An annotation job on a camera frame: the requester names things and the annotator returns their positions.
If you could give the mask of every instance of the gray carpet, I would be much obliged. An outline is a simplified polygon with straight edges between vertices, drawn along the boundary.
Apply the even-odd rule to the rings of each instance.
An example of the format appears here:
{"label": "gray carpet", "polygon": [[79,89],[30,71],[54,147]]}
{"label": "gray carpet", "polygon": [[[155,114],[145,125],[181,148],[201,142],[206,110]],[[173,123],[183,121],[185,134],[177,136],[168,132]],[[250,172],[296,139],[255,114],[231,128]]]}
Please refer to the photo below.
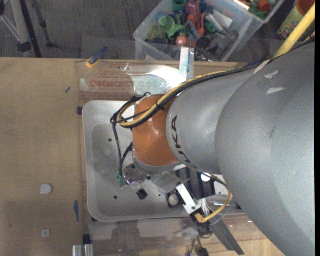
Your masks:
{"label": "gray carpet", "polygon": [[[110,59],[134,58],[133,34],[161,0],[38,0],[55,47],[46,46],[35,10],[27,2],[37,40],[44,58],[88,58],[101,47],[111,48]],[[274,17],[264,25],[240,52],[229,61],[253,62],[272,56],[283,43],[277,29],[293,6],[286,0]],[[5,14],[14,22],[11,3]],[[0,22],[0,57],[23,57],[17,40]]]}

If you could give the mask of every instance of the wooden table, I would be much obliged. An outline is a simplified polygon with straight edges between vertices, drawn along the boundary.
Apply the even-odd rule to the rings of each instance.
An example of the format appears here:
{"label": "wooden table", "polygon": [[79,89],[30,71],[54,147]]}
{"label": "wooden table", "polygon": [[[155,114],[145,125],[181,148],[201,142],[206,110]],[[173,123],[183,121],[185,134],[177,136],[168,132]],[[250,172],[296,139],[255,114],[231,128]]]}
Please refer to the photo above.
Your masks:
{"label": "wooden table", "polygon": [[[179,67],[178,62],[158,64]],[[86,176],[78,65],[83,61],[0,58],[2,256],[68,256],[73,245],[82,244]],[[242,65],[196,63],[195,75]],[[40,194],[43,184],[52,186],[50,194]],[[44,229],[50,237],[42,237]]]}

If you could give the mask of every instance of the clear plastic container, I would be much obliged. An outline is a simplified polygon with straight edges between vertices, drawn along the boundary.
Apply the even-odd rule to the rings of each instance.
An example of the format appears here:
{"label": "clear plastic container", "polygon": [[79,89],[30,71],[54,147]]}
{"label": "clear plastic container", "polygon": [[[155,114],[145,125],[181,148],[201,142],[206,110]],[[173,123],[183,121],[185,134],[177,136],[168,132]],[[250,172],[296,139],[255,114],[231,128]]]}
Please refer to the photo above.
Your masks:
{"label": "clear plastic container", "polygon": [[[239,34],[237,41],[223,54],[219,61],[226,62],[234,51],[240,51],[257,30],[259,30],[262,25],[268,23],[284,1],[285,0],[279,0],[273,6],[268,17],[262,20],[233,2],[233,0],[206,0],[205,2],[213,6],[215,11],[233,20],[228,30],[236,30]],[[156,15],[159,12],[172,14],[172,0],[162,1],[134,32],[136,60],[174,61],[174,58],[168,54],[168,52],[175,51],[175,49],[178,49],[178,46],[145,42],[150,27],[156,23]]]}

